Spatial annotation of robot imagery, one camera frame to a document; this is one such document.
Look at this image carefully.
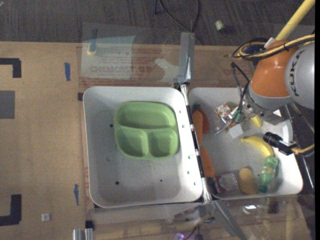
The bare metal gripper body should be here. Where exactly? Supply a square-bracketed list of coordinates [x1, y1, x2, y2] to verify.
[225, 100, 266, 128]

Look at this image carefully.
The small yellow banana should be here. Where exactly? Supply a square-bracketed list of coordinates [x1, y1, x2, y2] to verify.
[250, 115, 263, 128]

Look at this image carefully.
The white cube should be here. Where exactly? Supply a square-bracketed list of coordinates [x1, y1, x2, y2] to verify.
[226, 123, 245, 140]

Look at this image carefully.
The dark orange carrot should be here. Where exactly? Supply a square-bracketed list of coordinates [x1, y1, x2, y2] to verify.
[201, 108, 211, 135]

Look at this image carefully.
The white plastic tray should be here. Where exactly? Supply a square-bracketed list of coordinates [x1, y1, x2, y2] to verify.
[187, 86, 304, 201]
[82, 85, 204, 209]

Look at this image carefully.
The red and white packet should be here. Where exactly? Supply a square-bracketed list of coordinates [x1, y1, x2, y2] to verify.
[215, 172, 240, 194]

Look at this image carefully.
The yellow oval toy bread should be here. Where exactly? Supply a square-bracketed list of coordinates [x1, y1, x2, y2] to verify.
[237, 167, 259, 195]

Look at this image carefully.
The green plastic bottle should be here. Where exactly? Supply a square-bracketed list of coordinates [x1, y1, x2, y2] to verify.
[258, 155, 280, 194]

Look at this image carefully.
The green divided plate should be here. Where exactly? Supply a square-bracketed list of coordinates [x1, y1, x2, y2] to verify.
[113, 100, 181, 160]

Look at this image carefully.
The brown cardboard board red print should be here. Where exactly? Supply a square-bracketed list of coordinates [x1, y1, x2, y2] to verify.
[76, 45, 315, 222]

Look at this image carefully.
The black cylinder on white bracket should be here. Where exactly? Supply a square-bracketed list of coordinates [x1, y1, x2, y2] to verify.
[262, 108, 298, 157]

